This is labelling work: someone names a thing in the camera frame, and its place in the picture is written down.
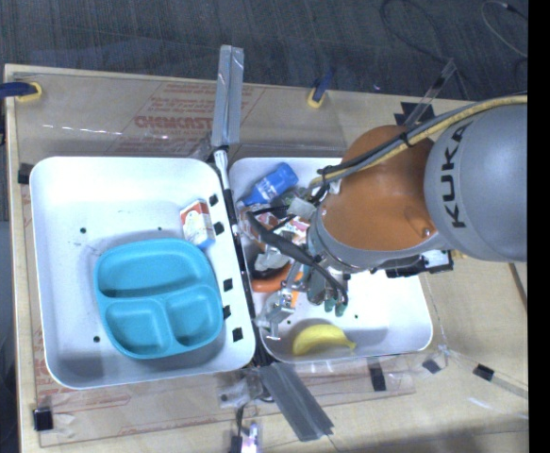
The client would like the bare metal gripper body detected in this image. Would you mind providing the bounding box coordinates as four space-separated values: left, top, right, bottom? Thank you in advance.
300 254 351 311

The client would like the orange carrot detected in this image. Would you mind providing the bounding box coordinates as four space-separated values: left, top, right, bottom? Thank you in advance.
250 264 305 294

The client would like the yellow banana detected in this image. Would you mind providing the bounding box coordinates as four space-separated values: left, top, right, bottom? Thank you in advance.
292 323 358 358

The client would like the red and white packet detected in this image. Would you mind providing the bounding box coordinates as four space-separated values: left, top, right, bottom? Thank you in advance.
242 205 311 250

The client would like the white plastic tray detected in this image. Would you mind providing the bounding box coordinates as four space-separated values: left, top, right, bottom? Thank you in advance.
28 155 258 391
226 157 435 365

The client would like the blue bottle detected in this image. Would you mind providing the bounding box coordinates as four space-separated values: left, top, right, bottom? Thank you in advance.
240 161 300 208

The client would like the blue divided plate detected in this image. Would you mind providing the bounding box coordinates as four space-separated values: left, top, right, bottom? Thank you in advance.
92 238 225 361

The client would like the white and orange carton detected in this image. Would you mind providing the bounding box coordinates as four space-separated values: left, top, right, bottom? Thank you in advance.
178 198 218 250

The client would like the brown cardboard board red print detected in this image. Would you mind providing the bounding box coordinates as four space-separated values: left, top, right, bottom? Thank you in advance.
11 70 418 448

